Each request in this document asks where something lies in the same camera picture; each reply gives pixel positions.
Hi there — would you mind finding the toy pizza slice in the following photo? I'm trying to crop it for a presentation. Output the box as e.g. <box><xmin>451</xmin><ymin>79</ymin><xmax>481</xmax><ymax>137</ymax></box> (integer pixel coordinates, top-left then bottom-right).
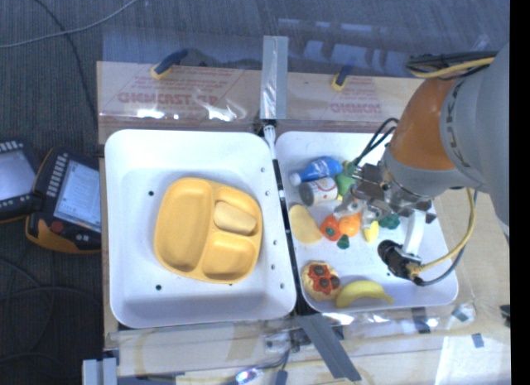
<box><xmin>300</xmin><ymin>260</ymin><xmax>343</xmax><ymax>302</ymax></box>

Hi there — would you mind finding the yellow divided plate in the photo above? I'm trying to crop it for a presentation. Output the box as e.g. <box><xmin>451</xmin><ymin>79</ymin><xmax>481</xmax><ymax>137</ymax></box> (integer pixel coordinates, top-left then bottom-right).
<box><xmin>152</xmin><ymin>176</ymin><xmax>264</xmax><ymax>285</ymax></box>

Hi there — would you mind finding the blue bottle with white cap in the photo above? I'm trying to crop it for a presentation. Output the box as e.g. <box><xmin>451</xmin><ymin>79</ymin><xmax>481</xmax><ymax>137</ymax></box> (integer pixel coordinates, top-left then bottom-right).
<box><xmin>288</xmin><ymin>156</ymin><xmax>345</xmax><ymax>188</ymax></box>

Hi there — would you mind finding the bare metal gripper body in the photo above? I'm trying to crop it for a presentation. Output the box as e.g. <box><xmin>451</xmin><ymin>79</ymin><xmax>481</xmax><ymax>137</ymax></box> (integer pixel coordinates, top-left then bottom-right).
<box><xmin>351</xmin><ymin>161</ymin><xmax>436</xmax><ymax>223</ymax></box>

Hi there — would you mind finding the black cylinder on white bracket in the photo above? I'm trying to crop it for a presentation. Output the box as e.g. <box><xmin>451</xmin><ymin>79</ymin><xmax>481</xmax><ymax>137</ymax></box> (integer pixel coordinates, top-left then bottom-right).
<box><xmin>377</xmin><ymin>209</ymin><xmax>427</xmax><ymax>281</ymax></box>

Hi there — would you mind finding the brown cardboard board red print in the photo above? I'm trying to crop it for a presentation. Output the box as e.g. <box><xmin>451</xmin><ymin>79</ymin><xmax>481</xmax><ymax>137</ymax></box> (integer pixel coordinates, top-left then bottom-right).
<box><xmin>95</xmin><ymin>60</ymin><xmax>477</xmax><ymax>377</ymax></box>

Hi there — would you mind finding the yellow banana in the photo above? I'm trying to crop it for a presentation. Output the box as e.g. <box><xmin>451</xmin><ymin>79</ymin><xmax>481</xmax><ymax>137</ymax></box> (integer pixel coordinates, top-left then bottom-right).
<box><xmin>334</xmin><ymin>279</ymin><xmax>395</xmax><ymax>309</ymax></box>

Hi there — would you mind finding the small white can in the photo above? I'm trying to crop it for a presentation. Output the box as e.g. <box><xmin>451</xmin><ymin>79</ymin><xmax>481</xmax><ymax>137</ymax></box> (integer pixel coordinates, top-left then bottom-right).
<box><xmin>297</xmin><ymin>176</ymin><xmax>340</xmax><ymax>207</ymax></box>

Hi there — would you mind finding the white plastic tray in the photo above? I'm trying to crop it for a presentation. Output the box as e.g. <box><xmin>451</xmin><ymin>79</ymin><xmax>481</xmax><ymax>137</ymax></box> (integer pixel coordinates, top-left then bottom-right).
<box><xmin>274</xmin><ymin>130</ymin><xmax>460</xmax><ymax>315</ymax></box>
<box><xmin>104</xmin><ymin>128</ymin><xmax>298</xmax><ymax>330</ymax></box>

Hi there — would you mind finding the pale yellow toy food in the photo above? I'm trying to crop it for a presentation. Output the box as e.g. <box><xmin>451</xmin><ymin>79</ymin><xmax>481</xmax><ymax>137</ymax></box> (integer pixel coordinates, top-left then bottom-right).
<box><xmin>288</xmin><ymin>203</ymin><xmax>324</xmax><ymax>246</ymax></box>

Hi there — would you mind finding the beige toy bread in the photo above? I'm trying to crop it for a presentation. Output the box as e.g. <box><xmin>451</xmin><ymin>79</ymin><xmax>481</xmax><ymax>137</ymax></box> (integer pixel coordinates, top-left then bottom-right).
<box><xmin>213</xmin><ymin>200</ymin><xmax>258</xmax><ymax>236</ymax></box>

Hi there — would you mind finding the green toy vegetable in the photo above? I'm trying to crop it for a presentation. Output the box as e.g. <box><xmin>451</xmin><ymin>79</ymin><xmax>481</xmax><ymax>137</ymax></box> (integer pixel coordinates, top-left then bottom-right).
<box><xmin>334</xmin><ymin>161</ymin><xmax>357</xmax><ymax>199</ymax></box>

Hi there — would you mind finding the orange toy fruit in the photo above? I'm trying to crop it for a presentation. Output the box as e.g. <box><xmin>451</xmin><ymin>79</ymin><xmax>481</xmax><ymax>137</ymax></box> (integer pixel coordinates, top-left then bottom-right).
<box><xmin>339</xmin><ymin>212</ymin><xmax>363</xmax><ymax>238</ymax></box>

